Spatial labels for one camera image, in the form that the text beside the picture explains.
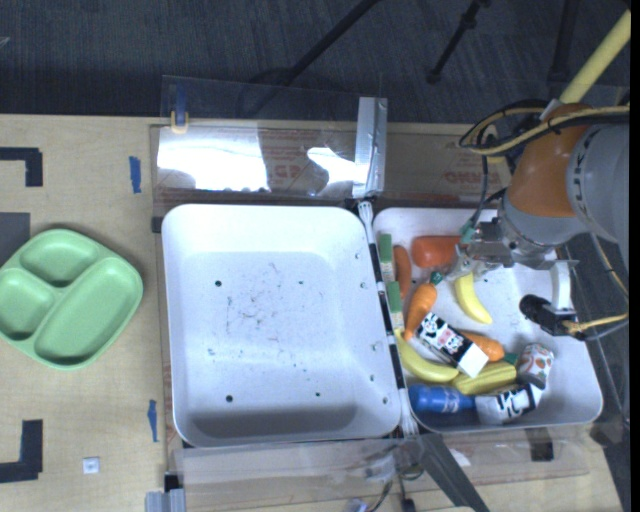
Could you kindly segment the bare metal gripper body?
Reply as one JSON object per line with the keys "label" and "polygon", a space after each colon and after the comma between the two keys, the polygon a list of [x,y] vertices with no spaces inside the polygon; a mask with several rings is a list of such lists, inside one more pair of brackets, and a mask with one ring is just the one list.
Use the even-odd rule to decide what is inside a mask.
{"label": "bare metal gripper body", "polygon": [[467,256],[486,268],[522,265],[533,270],[550,270],[556,262],[553,246],[527,239],[506,218],[480,222],[467,246]]}

